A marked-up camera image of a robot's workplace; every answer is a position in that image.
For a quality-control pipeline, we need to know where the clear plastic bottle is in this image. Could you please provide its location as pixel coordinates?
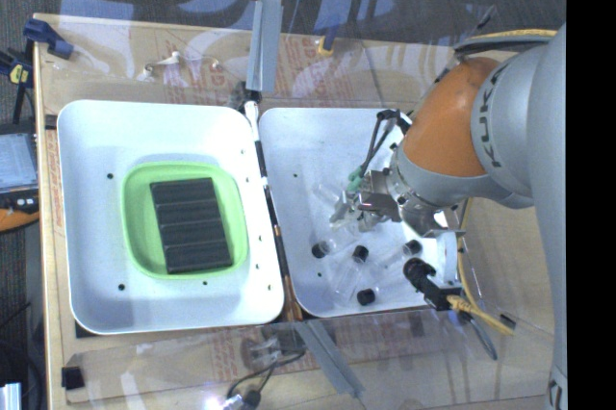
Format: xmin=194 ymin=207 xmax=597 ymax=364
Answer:
xmin=312 ymin=183 xmax=346 ymax=208

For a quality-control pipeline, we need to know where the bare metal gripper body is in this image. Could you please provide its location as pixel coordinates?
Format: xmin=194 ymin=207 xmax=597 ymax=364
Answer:
xmin=356 ymin=167 xmax=449 ymax=239

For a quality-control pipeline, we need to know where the black cylinder on white bracket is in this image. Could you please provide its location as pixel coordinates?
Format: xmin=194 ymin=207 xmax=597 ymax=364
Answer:
xmin=402 ymin=227 xmax=467 ymax=312

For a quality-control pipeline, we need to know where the brown cardboard board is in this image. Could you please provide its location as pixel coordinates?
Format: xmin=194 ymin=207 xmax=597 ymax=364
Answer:
xmin=32 ymin=12 xmax=555 ymax=405

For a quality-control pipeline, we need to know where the black ribbed rectangular block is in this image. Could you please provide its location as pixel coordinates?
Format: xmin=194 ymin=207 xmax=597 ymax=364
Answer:
xmin=148 ymin=176 xmax=235 ymax=276

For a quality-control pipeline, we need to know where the clear bottle with black cap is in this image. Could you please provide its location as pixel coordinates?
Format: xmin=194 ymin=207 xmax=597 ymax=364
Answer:
xmin=355 ymin=284 xmax=382 ymax=307
xmin=379 ymin=239 xmax=424 ymax=269
xmin=310 ymin=238 xmax=339 ymax=260
xmin=331 ymin=244 xmax=371 ymax=299

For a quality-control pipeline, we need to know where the green plate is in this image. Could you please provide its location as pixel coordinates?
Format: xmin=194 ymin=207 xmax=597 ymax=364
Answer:
xmin=120 ymin=161 xmax=250 ymax=280

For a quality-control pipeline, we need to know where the white plastic tray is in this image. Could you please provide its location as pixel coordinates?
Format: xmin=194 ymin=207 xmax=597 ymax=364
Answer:
xmin=56 ymin=98 xmax=286 ymax=336
xmin=257 ymin=106 xmax=464 ymax=320

